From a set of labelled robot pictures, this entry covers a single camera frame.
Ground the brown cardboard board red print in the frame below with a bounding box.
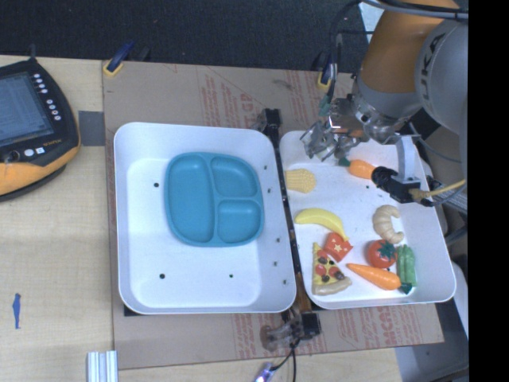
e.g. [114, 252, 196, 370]
[102, 60, 445, 370]

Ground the thin black and white rod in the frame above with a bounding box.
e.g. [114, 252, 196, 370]
[271, 132, 304, 279]

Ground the yellow corn cob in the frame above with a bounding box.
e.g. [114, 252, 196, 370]
[284, 168, 317, 194]

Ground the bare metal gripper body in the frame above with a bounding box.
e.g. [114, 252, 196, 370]
[322, 95, 402, 147]

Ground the black block with thin wires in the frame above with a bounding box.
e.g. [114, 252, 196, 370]
[300, 312, 322, 337]
[260, 108, 283, 135]

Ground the blue divided plate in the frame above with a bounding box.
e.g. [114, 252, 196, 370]
[164, 151, 266, 248]

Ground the small orange carrot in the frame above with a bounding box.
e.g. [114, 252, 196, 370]
[338, 156, 377, 181]

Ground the red tomato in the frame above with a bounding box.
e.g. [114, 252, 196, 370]
[365, 238, 399, 270]

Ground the black cylinder on white bracket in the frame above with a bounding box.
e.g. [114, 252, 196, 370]
[371, 133, 423, 205]

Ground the white plastic tray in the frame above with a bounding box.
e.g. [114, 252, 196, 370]
[278, 130, 457, 310]
[113, 122, 297, 315]

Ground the red cube with yellow star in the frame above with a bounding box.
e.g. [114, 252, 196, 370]
[322, 232, 355, 263]

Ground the yellow banana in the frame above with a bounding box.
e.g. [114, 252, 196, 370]
[293, 207, 349, 243]

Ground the large orange carrot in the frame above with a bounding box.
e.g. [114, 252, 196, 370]
[346, 262, 415, 295]

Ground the beige croissant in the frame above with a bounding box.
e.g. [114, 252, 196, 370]
[371, 204, 406, 245]

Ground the pizza slice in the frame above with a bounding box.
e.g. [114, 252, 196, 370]
[310, 241, 353, 297]

